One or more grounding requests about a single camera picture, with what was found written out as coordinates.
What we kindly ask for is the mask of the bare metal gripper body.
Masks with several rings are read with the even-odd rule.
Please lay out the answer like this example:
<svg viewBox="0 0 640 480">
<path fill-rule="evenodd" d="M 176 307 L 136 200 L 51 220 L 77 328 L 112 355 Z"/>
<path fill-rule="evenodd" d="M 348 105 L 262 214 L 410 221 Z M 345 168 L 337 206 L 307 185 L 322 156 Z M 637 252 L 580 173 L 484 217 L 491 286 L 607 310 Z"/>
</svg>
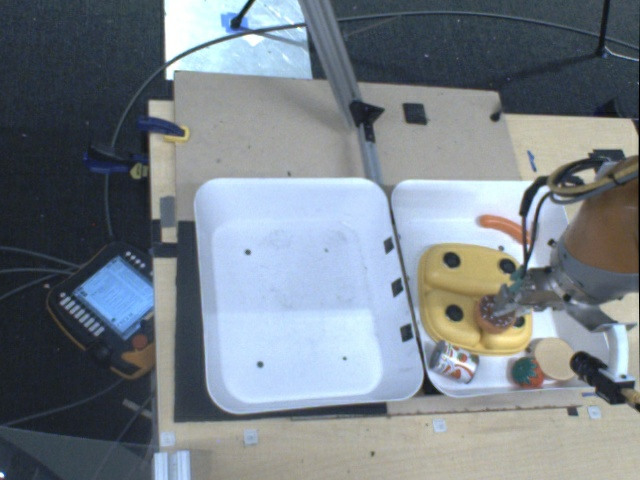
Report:
<svg viewBox="0 0 640 480">
<path fill-rule="evenodd" d="M 531 269 L 510 292 L 512 303 L 530 305 L 533 311 L 564 311 L 589 332 L 605 332 L 616 324 L 601 308 L 608 299 L 560 267 Z"/>
</svg>

